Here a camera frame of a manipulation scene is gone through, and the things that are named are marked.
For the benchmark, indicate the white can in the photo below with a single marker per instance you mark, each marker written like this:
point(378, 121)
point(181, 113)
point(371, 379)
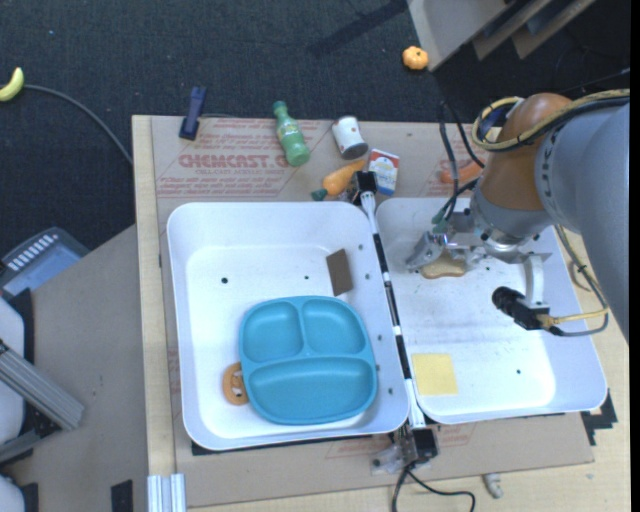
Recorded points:
point(347, 134)

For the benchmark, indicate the black cylinder on white bracket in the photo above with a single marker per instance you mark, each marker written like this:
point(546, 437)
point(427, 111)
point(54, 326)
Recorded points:
point(520, 307)

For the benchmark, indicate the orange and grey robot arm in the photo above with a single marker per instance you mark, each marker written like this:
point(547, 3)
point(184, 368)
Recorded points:
point(565, 165)

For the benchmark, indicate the thin black and white rod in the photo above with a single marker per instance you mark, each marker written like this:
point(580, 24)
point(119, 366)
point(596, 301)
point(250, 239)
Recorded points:
point(387, 285)

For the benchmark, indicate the orange carrot with green top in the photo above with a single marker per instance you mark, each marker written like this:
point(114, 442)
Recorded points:
point(340, 179)

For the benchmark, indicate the green bottle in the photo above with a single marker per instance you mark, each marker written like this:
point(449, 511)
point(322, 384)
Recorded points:
point(291, 137)

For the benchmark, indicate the brown chocolate bar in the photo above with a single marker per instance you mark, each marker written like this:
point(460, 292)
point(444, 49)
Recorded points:
point(340, 272)

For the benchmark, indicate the yellow banana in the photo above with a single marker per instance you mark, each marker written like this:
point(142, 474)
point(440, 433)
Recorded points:
point(12, 89)

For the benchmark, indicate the tan bread slice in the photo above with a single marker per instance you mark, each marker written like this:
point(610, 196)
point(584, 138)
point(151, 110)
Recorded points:
point(442, 271)

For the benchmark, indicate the brown cardboard board red print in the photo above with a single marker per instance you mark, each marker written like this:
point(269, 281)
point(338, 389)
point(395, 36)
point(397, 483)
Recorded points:
point(240, 165)

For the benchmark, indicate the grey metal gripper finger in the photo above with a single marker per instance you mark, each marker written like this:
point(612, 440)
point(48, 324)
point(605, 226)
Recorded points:
point(421, 251)
point(465, 255)

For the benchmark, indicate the blue divided plate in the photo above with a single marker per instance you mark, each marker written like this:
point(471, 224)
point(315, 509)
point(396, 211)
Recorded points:
point(305, 360)

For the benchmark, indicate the orange pretzel biscuit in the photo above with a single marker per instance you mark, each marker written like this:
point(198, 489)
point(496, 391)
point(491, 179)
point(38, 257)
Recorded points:
point(231, 387)

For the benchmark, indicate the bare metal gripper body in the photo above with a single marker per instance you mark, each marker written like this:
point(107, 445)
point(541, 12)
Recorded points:
point(502, 248)

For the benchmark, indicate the white and red carton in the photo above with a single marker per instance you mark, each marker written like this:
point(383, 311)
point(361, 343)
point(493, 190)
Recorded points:
point(385, 172)

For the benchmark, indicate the orange sausage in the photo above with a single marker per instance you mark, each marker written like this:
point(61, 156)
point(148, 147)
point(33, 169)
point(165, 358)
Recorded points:
point(467, 173)

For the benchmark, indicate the white plastic tray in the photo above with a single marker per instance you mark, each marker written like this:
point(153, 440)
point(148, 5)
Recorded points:
point(260, 240)
point(480, 330)

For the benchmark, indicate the orange pumpkin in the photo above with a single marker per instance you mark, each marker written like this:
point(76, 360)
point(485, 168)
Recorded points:
point(415, 57)

